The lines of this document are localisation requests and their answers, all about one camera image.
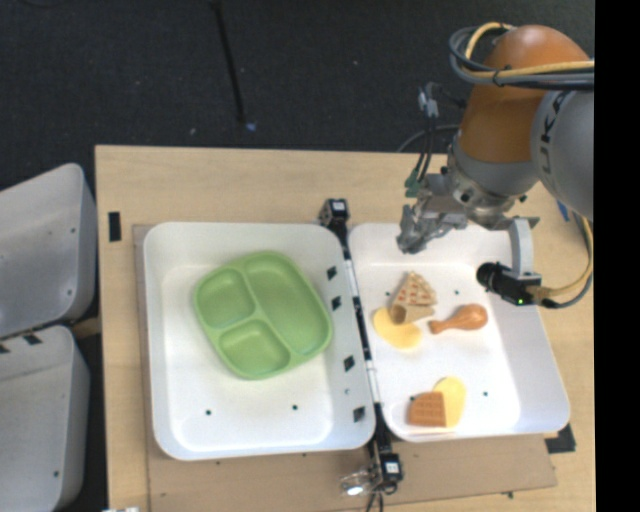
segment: green plate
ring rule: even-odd
[[[322,352],[331,317],[309,279],[284,254],[262,251],[204,276],[194,306],[226,365],[246,379],[273,377]]]

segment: wooden table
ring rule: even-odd
[[[398,223],[416,155],[127,146],[98,146],[95,154],[109,506],[361,510],[366,499],[341,496],[338,479],[366,464],[364,449],[181,462],[156,446],[146,414],[133,231],[165,221],[311,222],[327,198],[347,200],[352,225]],[[444,163],[435,155],[431,169]],[[533,237],[545,285],[581,273],[582,237],[542,185],[510,213],[541,217]],[[595,510],[592,291],[542,316],[569,395],[577,450],[549,456],[538,435],[395,442],[406,477],[385,498],[386,509]]]

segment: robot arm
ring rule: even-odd
[[[496,32],[484,63],[471,61],[476,43]],[[475,85],[444,172],[414,169],[408,180],[417,201],[403,210],[400,249],[417,253],[468,220],[508,229],[512,220],[504,213],[539,180],[592,221],[594,61],[567,36],[540,25],[463,29],[450,48],[456,73]],[[529,219],[530,226],[537,220]]]

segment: toy chicken drumstick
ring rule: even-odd
[[[467,304],[462,306],[448,320],[431,320],[429,329],[433,334],[438,334],[445,329],[480,329],[488,320],[487,310],[480,304]]]

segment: toy pizza slice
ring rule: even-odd
[[[409,272],[393,299],[389,316],[394,324],[415,322],[420,318],[433,315],[432,305],[435,303],[436,292],[429,283],[415,272]]]

